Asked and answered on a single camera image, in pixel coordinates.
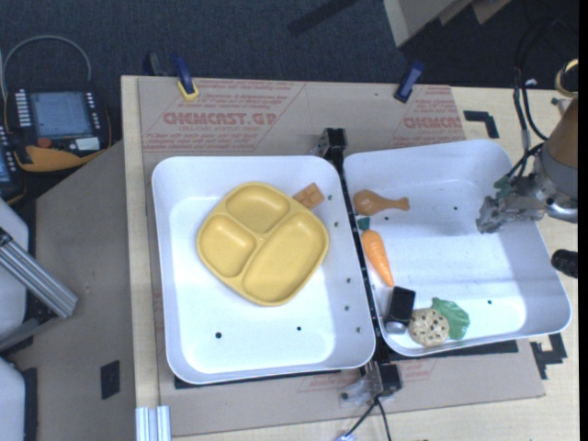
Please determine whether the orange carrot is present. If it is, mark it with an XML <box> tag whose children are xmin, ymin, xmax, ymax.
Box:
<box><xmin>356</xmin><ymin>216</ymin><xmax>396</xmax><ymax>289</ymax></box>

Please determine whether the brown cardboard board, red print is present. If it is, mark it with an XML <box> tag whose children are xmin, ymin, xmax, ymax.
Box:
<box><xmin>137</xmin><ymin>76</ymin><xmax>548</xmax><ymax>438</ymax></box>

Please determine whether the yellow divided plate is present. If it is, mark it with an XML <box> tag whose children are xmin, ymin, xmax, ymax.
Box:
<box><xmin>196</xmin><ymin>181</ymin><xmax>331</xmax><ymax>308</ymax></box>

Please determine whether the brown square biscuit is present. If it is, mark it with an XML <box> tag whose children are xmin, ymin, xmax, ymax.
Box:
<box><xmin>291</xmin><ymin>182</ymin><xmax>322</xmax><ymax>211</ymax></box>

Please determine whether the black block with thin wires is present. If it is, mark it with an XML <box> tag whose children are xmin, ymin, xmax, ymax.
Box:
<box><xmin>361</xmin><ymin>362</ymin><xmax>405</xmax><ymax>398</ymax></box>
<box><xmin>315</xmin><ymin>127</ymin><xmax>348</xmax><ymax>160</ymax></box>

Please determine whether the chocolate chip cookie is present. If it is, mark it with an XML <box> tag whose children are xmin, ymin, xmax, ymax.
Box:
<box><xmin>407</xmin><ymin>307</ymin><xmax>451</xmax><ymax>349</ymax></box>

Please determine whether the green lettuce leaf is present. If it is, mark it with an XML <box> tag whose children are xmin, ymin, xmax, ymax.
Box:
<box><xmin>431</xmin><ymin>296</ymin><xmax>471</xmax><ymax>341</ymax></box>

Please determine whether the white plastic tray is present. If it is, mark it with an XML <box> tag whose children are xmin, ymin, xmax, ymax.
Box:
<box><xmin>151</xmin><ymin>154</ymin><xmax>379</xmax><ymax>386</ymax></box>
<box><xmin>342</xmin><ymin>138</ymin><xmax>573</xmax><ymax>358</ymax></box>

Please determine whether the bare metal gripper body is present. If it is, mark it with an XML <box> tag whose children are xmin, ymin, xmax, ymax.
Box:
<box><xmin>496</xmin><ymin>175</ymin><xmax>579</xmax><ymax>224</ymax></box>

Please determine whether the black cylinder on white bracket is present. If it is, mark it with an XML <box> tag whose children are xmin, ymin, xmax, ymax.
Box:
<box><xmin>550</xmin><ymin>248</ymin><xmax>579</xmax><ymax>279</ymax></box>

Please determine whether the thin black and white rod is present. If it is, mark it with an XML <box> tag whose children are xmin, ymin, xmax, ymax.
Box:
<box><xmin>336</xmin><ymin>153</ymin><xmax>386</xmax><ymax>368</ymax></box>

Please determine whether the brown chicken drumstick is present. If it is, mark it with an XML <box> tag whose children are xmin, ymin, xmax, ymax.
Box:
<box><xmin>352</xmin><ymin>188</ymin><xmax>411</xmax><ymax>217</ymax></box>

